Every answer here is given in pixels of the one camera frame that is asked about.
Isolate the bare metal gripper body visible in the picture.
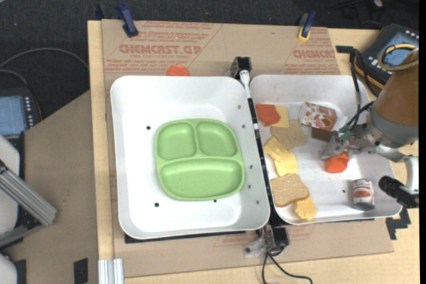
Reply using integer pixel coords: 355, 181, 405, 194
344, 124, 409, 163

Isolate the brown flat block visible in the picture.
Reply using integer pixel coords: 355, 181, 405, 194
310, 126, 339, 143

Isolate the orange toy chunk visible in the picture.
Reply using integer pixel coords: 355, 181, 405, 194
325, 152, 351, 174

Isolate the white and brown carton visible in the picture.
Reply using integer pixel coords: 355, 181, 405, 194
298, 101, 347, 133

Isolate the brown toy bread slice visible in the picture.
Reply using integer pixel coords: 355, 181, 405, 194
270, 172, 311, 208
270, 119, 308, 150

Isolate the white plastic tray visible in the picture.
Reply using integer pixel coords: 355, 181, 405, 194
109, 74, 271, 240
248, 73, 404, 225

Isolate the small red and white can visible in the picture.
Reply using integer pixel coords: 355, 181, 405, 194
352, 178, 376, 211

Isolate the yellow cheese slice with holes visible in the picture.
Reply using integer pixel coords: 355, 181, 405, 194
263, 136, 298, 178

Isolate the plain yellow cheese slice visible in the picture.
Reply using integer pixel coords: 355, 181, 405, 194
270, 104, 290, 128

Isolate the yellow ridged toy food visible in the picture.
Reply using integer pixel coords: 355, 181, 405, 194
293, 195, 318, 221

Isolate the orange toy slice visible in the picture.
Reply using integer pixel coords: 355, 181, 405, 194
255, 103, 282, 128

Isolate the thin black and white rod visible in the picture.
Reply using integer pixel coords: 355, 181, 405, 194
239, 69, 275, 227

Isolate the green divided plate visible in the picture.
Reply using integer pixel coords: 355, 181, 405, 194
153, 118, 246, 202

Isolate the brown cardboard board red print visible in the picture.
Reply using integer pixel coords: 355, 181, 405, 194
101, 19, 404, 279

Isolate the orange round toy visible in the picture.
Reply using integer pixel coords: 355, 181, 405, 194
166, 64, 192, 77

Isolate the black cylinder on white bracket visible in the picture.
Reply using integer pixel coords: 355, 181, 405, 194
377, 156, 419, 209

